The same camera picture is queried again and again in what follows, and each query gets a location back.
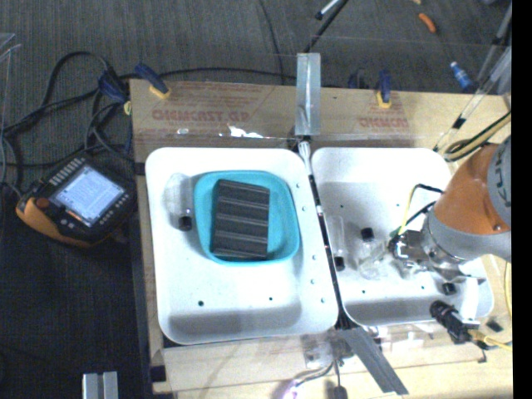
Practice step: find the white plastic tray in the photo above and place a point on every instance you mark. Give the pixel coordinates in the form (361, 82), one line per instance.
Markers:
(232, 297)
(374, 173)

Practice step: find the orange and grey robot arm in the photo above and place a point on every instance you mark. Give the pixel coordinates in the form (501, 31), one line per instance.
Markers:
(465, 198)

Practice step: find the brown cardboard board red print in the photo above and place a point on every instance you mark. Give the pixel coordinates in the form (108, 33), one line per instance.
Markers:
(216, 110)

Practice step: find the clear plastic bottle black cap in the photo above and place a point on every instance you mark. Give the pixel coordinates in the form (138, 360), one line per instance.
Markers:
(338, 243)
(176, 198)
(370, 256)
(449, 288)

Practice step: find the blue bottle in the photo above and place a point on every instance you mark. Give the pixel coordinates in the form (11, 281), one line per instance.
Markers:
(460, 75)

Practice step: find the black cylinder on white bracket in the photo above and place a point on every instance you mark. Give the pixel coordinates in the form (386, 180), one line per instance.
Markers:
(448, 316)

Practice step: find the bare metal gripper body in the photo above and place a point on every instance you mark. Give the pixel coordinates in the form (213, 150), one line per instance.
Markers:
(415, 247)

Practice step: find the blue divided plate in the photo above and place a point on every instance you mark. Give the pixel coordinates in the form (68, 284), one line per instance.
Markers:
(282, 223)

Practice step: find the black ribbed rectangular block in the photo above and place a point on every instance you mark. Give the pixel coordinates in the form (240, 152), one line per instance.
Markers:
(241, 218)

